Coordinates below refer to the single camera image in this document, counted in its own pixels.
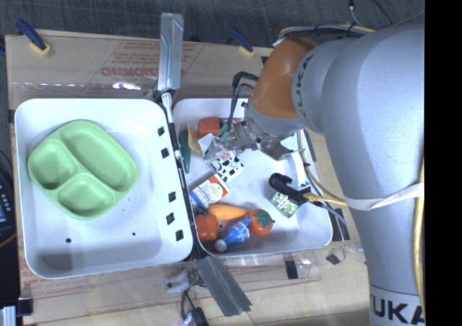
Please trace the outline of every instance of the red object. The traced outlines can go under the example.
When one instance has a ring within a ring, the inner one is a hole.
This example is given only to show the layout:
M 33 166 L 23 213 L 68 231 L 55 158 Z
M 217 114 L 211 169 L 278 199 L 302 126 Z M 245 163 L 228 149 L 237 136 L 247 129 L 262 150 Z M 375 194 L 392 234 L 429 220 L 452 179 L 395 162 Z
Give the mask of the red object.
M 214 242 L 218 235 L 218 220 L 212 214 L 196 216 L 197 234 L 201 243 Z
M 197 126 L 197 134 L 199 138 L 203 138 L 205 135 L 212 133 L 217 138 L 219 137 L 219 118 L 209 117 L 203 118 L 199 121 Z
M 273 219 L 264 209 L 254 209 L 248 214 L 248 218 L 252 220 L 248 229 L 254 235 L 264 237 L 273 228 Z

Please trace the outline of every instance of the tomato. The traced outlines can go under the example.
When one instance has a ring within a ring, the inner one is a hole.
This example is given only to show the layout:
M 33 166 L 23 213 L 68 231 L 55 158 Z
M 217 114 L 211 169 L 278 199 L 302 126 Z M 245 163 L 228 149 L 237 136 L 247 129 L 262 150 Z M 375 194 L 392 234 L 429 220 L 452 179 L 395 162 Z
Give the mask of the tomato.
M 254 235 L 264 237 L 273 228 L 273 219 L 264 209 L 254 209 L 248 214 L 248 218 L 252 220 L 248 229 Z
M 201 243 L 214 242 L 218 235 L 218 220 L 212 214 L 196 216 L 197 234 Z

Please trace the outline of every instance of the dark green object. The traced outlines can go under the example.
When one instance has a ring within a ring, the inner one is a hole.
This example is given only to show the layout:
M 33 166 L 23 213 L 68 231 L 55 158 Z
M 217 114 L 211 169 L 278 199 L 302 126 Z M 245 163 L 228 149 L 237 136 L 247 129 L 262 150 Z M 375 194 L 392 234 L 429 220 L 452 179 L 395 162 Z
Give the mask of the dark green object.
M 30 154 L 32 181 L 76 219 L 95 219 L 135 185 L 133 157 L 106 130 L 89 120 L 61 126 Z
M 185 172 L 189 173 L 189 165 L 191 163 L 191 148 L 188 143 L 188 131 L 183 131 L 178 137 L 180 142 L 181 156 L 183 157 L 183 165 Z

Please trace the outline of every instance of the orange carrot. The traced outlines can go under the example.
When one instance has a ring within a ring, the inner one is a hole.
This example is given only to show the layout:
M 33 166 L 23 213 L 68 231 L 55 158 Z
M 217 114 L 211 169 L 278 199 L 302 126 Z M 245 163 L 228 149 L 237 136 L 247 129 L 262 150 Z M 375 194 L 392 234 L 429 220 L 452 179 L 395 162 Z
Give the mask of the orange carrot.
M 248 209 L 235 206 L 227 206 L 225 204 L 211 204 L 207 211 L 217 217 L 218 221 L 241 219 L 247 213 L 249 213 Z

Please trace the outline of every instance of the white tape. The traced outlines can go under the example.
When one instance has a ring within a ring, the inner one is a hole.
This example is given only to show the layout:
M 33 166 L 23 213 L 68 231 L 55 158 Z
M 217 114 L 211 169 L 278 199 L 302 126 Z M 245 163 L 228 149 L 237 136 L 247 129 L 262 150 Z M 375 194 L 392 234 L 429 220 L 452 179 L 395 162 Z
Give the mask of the white tape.
M 417 198 L 424 195 L 424 182 L 418 182 L 403 190 L 388 196 L 387 198 L 379 199 L 351 199 L 345 198 L 346 203 L 350 208 L 358 209 L 360 211 L 370 211 L 380 207 L 389 206 L 390 204 L 404 201 L 406 199 Z

